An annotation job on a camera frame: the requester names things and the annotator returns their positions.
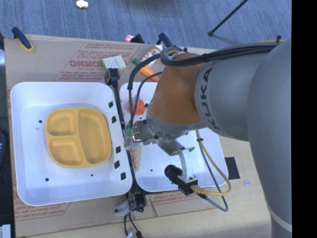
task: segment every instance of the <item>cardboard sheet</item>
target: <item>cardboard sheet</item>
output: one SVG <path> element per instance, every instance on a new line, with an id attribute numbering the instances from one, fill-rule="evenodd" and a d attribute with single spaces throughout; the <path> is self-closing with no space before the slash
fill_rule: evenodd
<path id="1" fill-rule="evenodd" d="M 31 53 L 22 49 L 17 39 L 5 40 L 16 237 L 123 222 L 123 216 L 114 215 L 112 206 L 122 203 L 125 195 L 41 207 L 28 206 L 20 200 L 14 175 L 10 91 L 15 84 L 24 81 L 104 82 L 105 71 L 101 59 L 117 55 L 121 55 L 127 64 L 119 81 L 120 87 L 127 82 L 131 70 L 135 67 L 131 61 L 135 58 L 141 60 L 153 45 L 34 35 L 26 35 L 26 37 L 34 46 Z M 162 70 L 162 66 L 156 63 L 152 69 Z M 135 80 L 142 81 L 144 78 L 143 75 L 137 75 Z M 214 208 L 213 205 L 194 194 L 184 196 L 179 191 L 150 194 L 146 198 L 148 204 L 144 212 L 135 214 L 135 219 Z M 210 198 L 218 202 L 217 197 Z"/>

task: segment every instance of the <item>yellow cable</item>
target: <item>yellow cable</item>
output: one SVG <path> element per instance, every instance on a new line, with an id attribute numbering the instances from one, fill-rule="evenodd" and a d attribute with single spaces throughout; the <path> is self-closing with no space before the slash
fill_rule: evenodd
<path id="1" fill-rule="evenodd" d="M 280 39 L 279 42 L 285 42 L 286 39 Z M 267 41 L 258 41 L 255 43 L 271 43 L 271 42 L 276 42 L 276 40 L 267 40 Z"/>
<path id="2" fill-rule="evenodd" d="M 201 138 L 200 136 L 200 133 L 199 131 L 197 130 L 197 135 L 199 138 Z M 216 165 L 216 163 L 213 161 L 213 159 L 211 158 L 210 154 L 208 153 L 205 145 L 203 144 L 202 141 L 200 141 L 201 145 L 202 145 L 202 148 L 204 150 L 204 152 L 206 153 L 208 159 L 210 160 L 210 162 L 213 164 L 213 166 L 217 169 L 217 171 L 221 174 L 221 176 L 225 179 L 225 181 L 227 182 L 228 184 L 228 190 L 226 192 L 214 192 L 214 191 L 208 191 L 208 190 L 205 190 L 203 188 L 200 188 L 198 185 L 192 185 L 190 186 L 190 188 L 196 193 L 196 194 L 208 194 L 208 195 L 216 195 L 216 196 L 225 196 L 227 194 L 230 193 L 231 191 L 231 183 L 230 181 L 228 180 L 228 178 L 224 175 L 224 173 L 220 170 L 220 168 Z"/>

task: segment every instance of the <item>black connector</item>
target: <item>black connector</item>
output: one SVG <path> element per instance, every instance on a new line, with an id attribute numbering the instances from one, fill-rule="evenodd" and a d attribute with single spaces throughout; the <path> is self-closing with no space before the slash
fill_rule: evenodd
<path id="1" fill-rule="evenodd" d="M 119 70 L 117 68 L 109 68 L 109 75 L 111 80 L 119 80 Z"/>
<path id="2" fill-rule="evenodd" d="M 143 238 L 143 236 L 142 236 L 140 231 L 137 231 L 135 234 L 137 235 L 137 238 Z"/>
<path id="3" fill-rule="evenodd" d="M 147 205 L 147 201 L 146 201 L 144 194 L 134 193 L 133 195 L 134 195 L 134 199 L 135 199 L 135 209 L 134 210 L 142 209 L 143 207 L 145 207 Z"/>
<path id="4" fill-rule="evenodd" d="M 197 179 L 194 179 L 190 182 L 184 182 L 181 178 L 179 178 L 179 176 L 182 175 L 183 171 L 174 165 L 168 165 L 165 168 L 164 173 L 172 183 L 178 185 L 179 191 L 183 192 L 185 195 L 190 195 L 194 193 L 190 186 L 198 185 Z"/>
<path id="5" fill-rule="evenodd" d="M 132 43 L 145 43 L 140 34 L 137 34 L 137 36 L 133 37 L 130 42 L 132 42 Z"/>

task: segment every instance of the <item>white tray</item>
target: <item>white tray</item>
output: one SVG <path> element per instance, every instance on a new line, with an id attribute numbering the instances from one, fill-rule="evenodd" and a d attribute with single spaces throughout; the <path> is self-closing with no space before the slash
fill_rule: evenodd
<path id="1" fill-rule="evenodd" d="M 132 98 L 135 98 L 140 83 L 133 83 Z M 148 82 L 145 83 L 140 92 L 140 98 L 144 103 L 150 103 L 157 83 Z M 129 112 L 129 94 L 127 90 L 127 84 L 121 86 L 120 91 L 121 106 L 124 115 L 124 120 L 127 123 L 130 120 Z M 134 121 L 143 120 L 146 118 L 146 112 L 143 115 L 135 115 Z M 228 169 L 223 156 L 222 148 L 220 145 L 219 137 L 208 128 L 200 130 L 201 137 L 204 139 L 204 145 L 209 151 L 214 162 L 220 168 L 220 170 L 228 177 Z M 215 186 L 214 181 L 208 171 L 205 161 L 202 157 L 195 131 L 190 131 L 187 135 L 184 135 L 178 139 L 178 141 L 186 148 L 195 147 L 191 152 L 194 157 L 193 173 L 198 178 L 198 185 L 200 187 L 212 187 Z M 164 170 L 168 165 L 175 165 L 182 168 L 180 158 L 178 155 L 169 156 L 163 152 L 156 144 L 149 144 L 142 146 L 140 168 L 135 173 L 136 181 L 139 186 L 148 192 L 160 192 L 177 190 L 177 185 L 172 184 L 171 181 L 165 176 Z M 208 164 L 216 178 L 219 185 L 223 185 L 225 180 L 219 174 L 219 172 L 212 166 L 208 160 Z"/>
<path id="2" fill-rule="evenodd" d="M 112 142 L 111 157 L 105 163 L 65 168 L 50 158 L 45 135 L 46 117 L 51 111 L 64 107 L 90 107 L 105 116 Z M 114 94 L 107 85 L 19 83 L 11 91 L 11 111 L 17 191 L 26 204 L 41 206 L 122 195 L 131 188 L 132 175 Z M 114 163 L 118 161 L 120 166 L 115 168 Z"/>

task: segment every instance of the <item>pink object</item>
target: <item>pink object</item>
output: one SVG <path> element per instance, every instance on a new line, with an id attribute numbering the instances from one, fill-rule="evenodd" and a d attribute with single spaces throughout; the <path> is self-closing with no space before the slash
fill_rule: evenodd
<path id="1" fill-rule="evenodd" d="M 124 39 L 125 42 L 131 42 L 131 39 L 134 38 L 132 35 L 127 35 Z"/>

